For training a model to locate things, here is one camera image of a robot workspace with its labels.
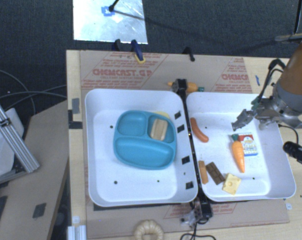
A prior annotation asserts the thin black rod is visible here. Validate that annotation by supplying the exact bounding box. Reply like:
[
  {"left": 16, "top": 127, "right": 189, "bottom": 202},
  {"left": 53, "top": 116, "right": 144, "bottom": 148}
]
[{"left": 180, "top": 88, "right": 204, "bottom": 203}]

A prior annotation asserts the white plastic tray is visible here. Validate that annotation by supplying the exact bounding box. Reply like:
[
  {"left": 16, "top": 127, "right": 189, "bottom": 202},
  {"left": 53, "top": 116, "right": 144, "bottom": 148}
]
[
  {"left": 84, "top": 88, "right": 200, "bottom": 208},
  {"left": 185, "top": 91, "right": 297, "bottom": 203}
]

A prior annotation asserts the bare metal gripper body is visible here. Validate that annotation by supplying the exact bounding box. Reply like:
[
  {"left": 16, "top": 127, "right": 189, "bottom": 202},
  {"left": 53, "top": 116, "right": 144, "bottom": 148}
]
[{"left": 250, "top": 97, "right": 302, "bottom": 131}]

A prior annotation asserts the orange toy carrot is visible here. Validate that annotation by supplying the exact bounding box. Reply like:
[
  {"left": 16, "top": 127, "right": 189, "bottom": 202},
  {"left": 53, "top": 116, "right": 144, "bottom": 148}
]
[{"left": 231, "top": 133, "right": 246, "bottom": 174}]

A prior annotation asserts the pale yellow round toy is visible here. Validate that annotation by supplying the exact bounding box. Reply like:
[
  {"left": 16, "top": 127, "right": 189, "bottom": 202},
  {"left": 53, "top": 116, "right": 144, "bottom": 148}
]
[{"left": 152, "top": 110, "right": 170, "bottom": 120}]

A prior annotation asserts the blue divided plate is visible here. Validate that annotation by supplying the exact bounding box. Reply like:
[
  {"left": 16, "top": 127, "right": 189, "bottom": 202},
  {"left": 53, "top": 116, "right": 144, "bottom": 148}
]
[{"left": 113, "top": 109, "right": 178, "bottom": 171}]

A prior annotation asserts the orange yellow toy food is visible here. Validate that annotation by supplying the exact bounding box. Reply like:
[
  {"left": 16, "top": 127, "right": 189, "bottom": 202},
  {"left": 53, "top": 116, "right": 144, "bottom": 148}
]
[{"left": 167, "top": 81, "right": 199, "bottom": 94}]

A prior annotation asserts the orange toy sausage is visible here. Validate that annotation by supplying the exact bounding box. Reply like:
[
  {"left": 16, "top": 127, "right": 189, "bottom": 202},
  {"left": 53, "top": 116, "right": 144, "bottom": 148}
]
[{"left": 189, "top": 117, "right": 210, "bottom": 144}]

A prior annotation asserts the yellow toy cheese wedge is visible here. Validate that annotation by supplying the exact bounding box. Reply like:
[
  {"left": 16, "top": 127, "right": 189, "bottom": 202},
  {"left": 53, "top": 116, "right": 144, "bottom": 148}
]
[{"left": 222, "top": 172, "right": 242, "bottom": 196}]

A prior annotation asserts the orange toy biscuit stick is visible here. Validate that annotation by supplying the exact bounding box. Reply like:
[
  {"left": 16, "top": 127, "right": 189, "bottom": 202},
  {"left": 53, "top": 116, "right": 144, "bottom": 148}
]
[{"left": 198, "top": 160, "right": 209, "bottom": 185}]

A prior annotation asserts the brown toy chocolate bar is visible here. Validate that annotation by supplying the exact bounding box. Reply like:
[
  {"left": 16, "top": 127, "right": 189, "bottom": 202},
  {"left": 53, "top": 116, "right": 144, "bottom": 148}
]
[{"left": 205, "top": 161, "right": 226, "bottom": 186}]

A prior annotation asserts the black block with thin wires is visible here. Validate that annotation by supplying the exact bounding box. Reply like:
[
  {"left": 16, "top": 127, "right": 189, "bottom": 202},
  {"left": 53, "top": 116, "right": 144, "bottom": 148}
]
[
  {"left": 174, "top": 78, "right": 189, "bottom": 94},
  {"left": 195, "top": 198, "right": 214, "bottom": 223}
]

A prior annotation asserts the beige toy doughnut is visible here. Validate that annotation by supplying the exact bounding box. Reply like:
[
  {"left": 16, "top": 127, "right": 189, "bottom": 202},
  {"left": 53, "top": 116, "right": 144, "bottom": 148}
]
[{"left": 133, "top": 219, "right": 165, "bottom": 240}]

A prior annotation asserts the red and white carton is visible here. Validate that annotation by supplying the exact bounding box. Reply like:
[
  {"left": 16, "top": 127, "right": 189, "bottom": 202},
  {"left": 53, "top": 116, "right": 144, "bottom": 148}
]
[{"left": 237, "top": 132, "right": 259, "bottom": 158}]

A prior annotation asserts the black cylinder on white bracket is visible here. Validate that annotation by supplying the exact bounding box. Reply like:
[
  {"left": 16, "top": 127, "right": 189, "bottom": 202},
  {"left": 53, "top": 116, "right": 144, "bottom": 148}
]
[{"left": 282, "top": 122, "right": 302, "bottom": 170}]

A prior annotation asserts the tan toy bread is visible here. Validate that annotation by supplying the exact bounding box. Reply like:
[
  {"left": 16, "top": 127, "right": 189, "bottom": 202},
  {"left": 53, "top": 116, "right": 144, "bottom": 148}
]
[{"left": 149, "top": 117, "right": 169, "bottom": 142}]

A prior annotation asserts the brown cardboard board red print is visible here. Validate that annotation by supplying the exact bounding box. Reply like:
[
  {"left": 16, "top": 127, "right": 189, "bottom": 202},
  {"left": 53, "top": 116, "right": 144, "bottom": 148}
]
[{"left": 79, "top": 49, "right": 291, "bottom": 235}]

